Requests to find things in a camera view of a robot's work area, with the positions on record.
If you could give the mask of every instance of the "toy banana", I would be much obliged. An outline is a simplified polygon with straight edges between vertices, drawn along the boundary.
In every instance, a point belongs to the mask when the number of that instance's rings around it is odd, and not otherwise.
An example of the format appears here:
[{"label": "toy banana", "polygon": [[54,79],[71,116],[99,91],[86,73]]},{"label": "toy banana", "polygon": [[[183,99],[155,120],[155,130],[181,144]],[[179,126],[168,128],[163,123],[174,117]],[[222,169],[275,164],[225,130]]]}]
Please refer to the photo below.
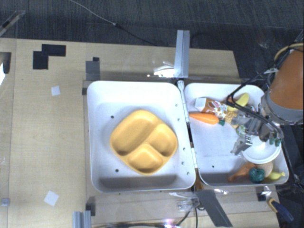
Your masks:
[{"label": "toy banana", "polygon": [[267,177],[269,178],[270,180],[278,180],[281,176],[285,176],[285,173],[284,172],[275,172],[273,171],[272,173],[270,173],[270,175]]},{"label": "toy banana", "polygon": [[[241,95],[241,97],[236,101],[236,103],[240,106],[245,106],[247,105],[249,101],[249,94],[248,93],[244,93]],[[237,109],[234,108],[234,107],[231,107],[231,106],[228,106],[227,108],[228,111],[231,111],[231,112],[234,112],[236,111]]]}]

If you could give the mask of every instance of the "carrot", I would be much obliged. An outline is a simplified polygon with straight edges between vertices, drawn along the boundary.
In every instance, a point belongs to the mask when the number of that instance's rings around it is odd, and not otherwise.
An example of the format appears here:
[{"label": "carrot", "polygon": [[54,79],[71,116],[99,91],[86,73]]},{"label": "carrot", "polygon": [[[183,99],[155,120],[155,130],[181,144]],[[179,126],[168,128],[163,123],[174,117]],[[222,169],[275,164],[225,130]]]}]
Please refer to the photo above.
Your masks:
[{"label": "carrot", "polygon": [[190,117],[208,124],[217,124],[219,119],[217,116],[208,113],[190,113]]}]

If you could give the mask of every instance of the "yellow divided plate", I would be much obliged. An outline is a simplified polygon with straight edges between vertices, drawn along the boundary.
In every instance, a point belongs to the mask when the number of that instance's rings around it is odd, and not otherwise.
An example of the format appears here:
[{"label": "yellow divided plate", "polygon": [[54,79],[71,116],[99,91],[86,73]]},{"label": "yellow divided plate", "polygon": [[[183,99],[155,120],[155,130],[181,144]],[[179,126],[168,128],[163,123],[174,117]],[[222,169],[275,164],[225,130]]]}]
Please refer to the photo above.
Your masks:
[{"label": "yellow divided plate", "polygon": [[178,141],[161,119],[146,110],[138,110],[114,129],[110,145],[131,169],[142,175],[151,175],[175,153]]}]

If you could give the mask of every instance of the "wire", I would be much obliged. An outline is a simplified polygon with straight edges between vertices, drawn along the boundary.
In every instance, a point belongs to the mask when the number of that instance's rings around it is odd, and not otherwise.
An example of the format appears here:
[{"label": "wire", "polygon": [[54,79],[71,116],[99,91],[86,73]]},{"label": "wire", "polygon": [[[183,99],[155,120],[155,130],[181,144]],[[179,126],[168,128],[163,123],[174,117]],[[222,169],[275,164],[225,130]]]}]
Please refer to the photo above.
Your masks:
[{"label": "wire", "polygon": [[142,40],[142,41],[144,41],[144,42],[146,42],[146,43],[148,43],[148,44],[150,44],[150,45],[158,46],[158,45],[156,45],[156,44],[154,44],[154,43],[152,43],[152,42],[149,42],[149,41],[147,41],[147,40],[145,40],[145,39],[143,39],[143,38],[140,38],[140,37],[138,37],[137,35],[135,35],[135,34],[129,32],[128,30],[126,30],[124,27],[122,27],[122,26],[119,25],[118,23],[112,22],[112,21],[110,21],[110,20],[108,20],[108,19],[106,19],[106,18],[104,18],[104,17],[99,16],[98,14],[94,13],[94,12],[91,11],[89,8],[85,7],[84,5],[78,3],[78,2],[76,2],[76,1],[74,1],[74,0],[68,0],[68,1],[70,1],[70,2],[72,2],[72,3],[74,3],[74,4],[76,4],[76,5],[78,5],[78,6],[82,7],[82,8],[84,8],[85,10],[87,10],[88,12],[90,12],[91,14],[93,14],[94,16],[96,16],[96,17],[98,17],[98,18],[100,18],[100,19],[102,19],[102,20],[104,20],[104,21],[106,21],[106,22],[108,22],[108,23],[114,25],[116,28],[123,30],[124,32],[128,33],[129,35],[131,35],[131,36],[133,36],[133,37],[135,37],[135,38],[137,38],[137,39],[139,39],[139,40]]},{"label": "wire", "polygon": [[72,3],[74,3],[74,4],[76,4],[76,5],[78,5],[78,6],[82,7],[82,8],[84,8],[85,10],[87,10],[88,12],[90,12],[91,14],[95,15],[95,16],[98,17],[98,18],[100,18],[100,19],[102,19],[102,20],[104,20],[104,21],[106,21],[106,22],[108,22],[108,23],[110,23],[110,24],[112,24],[112,25],[114,25],[114,26],[116,25],[116,23],[114,23],[114,22],[112,22],[112,21],[110,21],[110,20],[108,20],[108,19],[105,19],[105,18],[99,16],[98,14],[94,13],[93,11],[91,11],[90,9],[88,9],[87,7],[81,5],[81,4],[78,3],[78,2],[76,2],[76,1],[74,1],[74,0],[68,0],[68,1],[70,1],[70,2],[72,2]]},{"label": "wire", "polygon": [[99,226],[99,227],[96,227],[96,228],[131,228],[131,227],[138,227],[138,226],[165,228],[164,225],[149,224],[149,223],[118,224],[118,225],[114,225],[114,226]]},{"label": "wire", "polygon": [[131,35],[131,36],[133,36],[133,37],[135,37],[135,38],[137,38],[137,39],[139,39],[139,40],[142,40],[142,41],[144,41],[144,42],[146,42],[146,43],[148,43],[148,44],[150,44],[150,45],[153,45],[153,46],[156,46],[156,47],[158,46],[158,45],[156,45],[156,44],[154,44],[154,43],[152,43],[152,42],[149,42],[149,41],[147,41],[147,40],[145,40],[145,39],[143,39],[143,38],[140,38],[140,37],[136,36],[135,34],[129,32],[129,31],[127,31],[125,28],[123,28],[121,25],[119,25],[119,24],[117,24],[117,23],[115,24],[115,27],[117,27],[117,28],[123,30],[124,32],[128,33],[129,35]]},{"label": "wire", "polygon": [[[287,46],[287,48],[286,47],[284,47],[285,48],[285,51],[287,51],[287,50],[295,50],[295,51],[298,51],[298,52],[302,52],[303,53],[303,51],[302,50],[300,50],[300,49],[298,49],[298,48],[295,48],[295,47],[292,47],[292,44],[290,45],[290,46]],[[281,57],[281,60],[280,61],[278,61],[278,59],[280,58],[280,55],[284,52],[284,50],[283,49],[281,49],[280,51],[282,51],[280,54],[278,54],[278,56],[276,57],[276,59],[274,60],[274,62],[272,63],[272,68],[280,68],[280,66],[282,65],[282,63],[283,63],[283,61],[284,61],[284,59],[288,56],[288,55],[284,55],[284,56],[282,56]],[[266,78],[266,82],[267,82],[267,85],[268,85],[268,87],[270,87],[270,85],[271,85],[271,81],[272,81],[272,79],[273,79],[273,76],[274,76],[274,73],[269,73],[268,75],[267,75],[267,78]]]},{"label": "wire", "polygon": [[176,224],[176,226],[179,226],[179,225],[188,217],[188,215],[190,214],[190,212],[191,212],[191,210],[189,210],[189,211],[186,213],[186,215],[184,216],[184,218],[182,218],[182,219]]},{"label": "wire", "polygon": [[195,228],[198,228],[198,224],[199,224],[199,217],[198,217],[198,211],[196,208],[194,208],[195,210],[195,218],[196,218],[196,225],[195,225]]},{"label": "wire", "polygon": [[248,115],[251,115],[251,116],[253,116],[255,118],[258,118],[259,120],[261,120],[262,122],[264,122],[266,124],[271,125],[277,131],[277,133],[279,134],[280,139],[281,140],[283,139],[284,135],[283,135],[282,130],[279,129],[272,121],[266,119],[265,117],[261,116],[260,114],[257,114],[255,112],[253,112],[253,111],[251,111],[251,110],[249,110],[249,109],[247,109],[247,108],[245,108],[245,107],[237,104],[235,102],[235,100],[233,99],[233,97],[231,98],[231,100],[233,101],[233,103],[226,101],[226,104],[229,105],[229,106],[232,106],[232,107],[234,107],[234,108],[236,108],[236,109],[238,109],[238,110],[240,110],[242,112],[245,112]]},{"label": "wire", "polygon": [[280,49],[276,55],[275,55],[275,61],[278,59],[278,57],[284,52],[286,51],[287,49],[291,49],[291,48],[295,48],[295,47],[302,47],[303,46],[303,42],[302,43],[294,43],[294,44],[291,44],[289,46],[286,46],[282,49]]}]

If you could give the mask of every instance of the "dark floor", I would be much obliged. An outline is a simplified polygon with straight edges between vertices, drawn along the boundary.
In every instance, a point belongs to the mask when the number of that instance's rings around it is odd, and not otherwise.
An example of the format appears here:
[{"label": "dark floor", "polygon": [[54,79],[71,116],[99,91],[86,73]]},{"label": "dark floor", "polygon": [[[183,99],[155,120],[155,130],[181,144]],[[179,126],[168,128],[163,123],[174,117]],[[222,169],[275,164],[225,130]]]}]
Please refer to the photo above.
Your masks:
[{"label": "dark floor", "polygon": [[[304,26],[304,0],[74,1],[158,46],[174,47],[176,30],[188,29],[191,47],[233,50],[242,78],[265,69]],[[26,15],[4,37],[148,45],[67,0],[0,0],[0,24],[16,10]],[[281,201],[302,219],[288,227],[304,227],[303,196],[290,195]]]}]

